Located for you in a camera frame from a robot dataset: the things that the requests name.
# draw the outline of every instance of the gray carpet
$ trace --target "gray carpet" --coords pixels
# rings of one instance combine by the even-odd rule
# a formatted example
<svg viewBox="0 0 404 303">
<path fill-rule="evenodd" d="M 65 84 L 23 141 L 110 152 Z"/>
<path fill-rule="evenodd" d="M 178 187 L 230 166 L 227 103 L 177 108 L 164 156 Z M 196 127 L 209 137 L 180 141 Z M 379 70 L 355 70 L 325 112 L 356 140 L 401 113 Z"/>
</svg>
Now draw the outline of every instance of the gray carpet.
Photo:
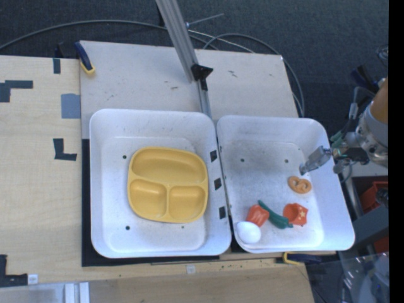
<svg viewBox="0 0 404 303">
<path fill-rule="evenodd" d="M 241 33 L 269 44 L 298 77 L 306 117 L 318 120 L 331 135 L 346 122 L 356 82 L 351 71 L 364 65 L 373 79 L 388 73 L 376 50 L 388 44 L 389 0 L 178 0 L 184 19 L 193 22 L 224 16 L 191 27 L 210 35 Z M 0 0 L 0 46 L 43 28 L 82 20 L 134 20 L 158 25 L 154 0 Z M 76 25 L 19 40 L 0 54 L 53 57 L 62 43 L 75 57 L 77 40 L 171 45 L 167 32 L 116 23 Z M 229 40 L 261 53 L 267 47 L 240 37 Z M 195 48 L 203 44 L 193 41 Z M 243 51 L 217 44 L 228 51 Z M 294 77 L 290 84 L 299 95 Z"/>
</svg>

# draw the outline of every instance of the gray tape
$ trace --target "gray tape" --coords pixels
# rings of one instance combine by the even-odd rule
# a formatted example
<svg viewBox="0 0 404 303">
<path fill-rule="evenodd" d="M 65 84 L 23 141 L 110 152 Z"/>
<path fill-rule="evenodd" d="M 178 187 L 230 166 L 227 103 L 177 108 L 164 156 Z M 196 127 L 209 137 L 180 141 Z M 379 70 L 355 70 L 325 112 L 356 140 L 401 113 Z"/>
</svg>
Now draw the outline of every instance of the gray tape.
<svg viewBox="0 0 404 303">
<path fill-rule="evenodd" d="M 62 119 L 80 119 L 80 96 L 73 93 L 61 95 Z"/>
</svg>

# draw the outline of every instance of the white sink basin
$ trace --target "white sink basin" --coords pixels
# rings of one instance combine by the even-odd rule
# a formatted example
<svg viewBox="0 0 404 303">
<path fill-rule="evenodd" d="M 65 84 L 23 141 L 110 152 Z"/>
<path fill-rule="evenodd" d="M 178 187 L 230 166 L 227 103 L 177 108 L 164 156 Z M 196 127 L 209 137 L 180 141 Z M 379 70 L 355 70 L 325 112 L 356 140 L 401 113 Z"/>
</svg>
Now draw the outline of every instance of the white sink basin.
<svg viewBox="0 0 404 303">
<path fill-rule="evenodd" d="M 187 150 L 203 159 L 209 195 L 202 217 L 189 223 L 165 223 L 134 213 L 127 195 L 129 163 L 146 146 Z M 90 120 L 90 165 L 91 238 L 99 254 L 108 258 L 215 256 L 229 248 L 231 231 L 216 131 L 206 115 L 97 111 Z"/>
<path fill-rule="evenodd" d="M 297 194 L 287 184 L 290 176 L 300 177 L 299 165 L 317 147 L 330 147 L 320 123 L 299 118 L 225 116 L 217 123 L 217 136 L 234 230 L 259 199 L 280 215 L 288 203 L 309 210 L 303 226 L 279 229 L 265 222 L 261 239 L 255 244 L 243 243 L 236 233 L 244 250 L 342 251 L 352 246 L 355 233 L 332 160 L 301 177 L 312 184 L 308 193 Z"/>
</svg>

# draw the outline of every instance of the green vegetable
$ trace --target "green vegetable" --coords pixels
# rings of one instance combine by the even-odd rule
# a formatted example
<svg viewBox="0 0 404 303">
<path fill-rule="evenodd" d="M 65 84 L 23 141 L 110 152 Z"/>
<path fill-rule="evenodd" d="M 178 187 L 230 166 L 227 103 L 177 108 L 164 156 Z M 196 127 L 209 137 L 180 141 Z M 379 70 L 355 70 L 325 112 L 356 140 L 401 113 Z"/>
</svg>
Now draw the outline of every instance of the green vegetable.
<svg viewBox="0 0 404 303">
<path fill-rule="evenodd" d="M 274 224 L 279 229 L 284 229 L 286 227 L 293 228 L 293 225 L 289 223 L 289 219 L 287 217 L 283 217 L 271 209 L 269 209 L 260 199 L 258 200 L 258 204 L 262 209 L 268 211 L 270 213 L 269 221 Z"/>
</svg>

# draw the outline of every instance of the toy sink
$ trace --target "toy sink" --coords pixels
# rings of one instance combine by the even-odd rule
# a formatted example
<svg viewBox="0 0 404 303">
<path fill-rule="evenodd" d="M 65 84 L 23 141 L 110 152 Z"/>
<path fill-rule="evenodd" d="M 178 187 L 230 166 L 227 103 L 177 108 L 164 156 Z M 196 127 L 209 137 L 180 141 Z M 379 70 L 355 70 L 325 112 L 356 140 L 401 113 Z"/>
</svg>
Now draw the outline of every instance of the toy sink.
<svg viewBox="0 0 404 303">
<path fill-rule="evenodd" d="M 91 239 L 99 254 L 216 256 L 229 248 L 217 136 L 208 116 L 99 110 L 90 119 L 90 165 Z"/>
<path fill-rule="evenodd" d="M 306 118 L 224 116 L 217 123 L 217 136 L 234 230 L 259 199 L 280 215 L 289 203 L 308 209 L 303 226 L 279 229 L 266 221 L 255 244 L 243 243 L 235 233 L 244 250 L 342 251 L 352 246 L 354 229 L 333 161 L 300 176 L 299 165 L 317 147 L 330 147 L 320 123 Z M 291 176 L 307 179 L 312 189 L 294 192 L 288 186 Z"/>
<path fill-rule="evenodd" d="M 128 200 L 145 219 L 188 223 L 199 219 L 208 203 L 208 171 L 191 151 L 144 147 L 128 170 Z"/>
</svg>

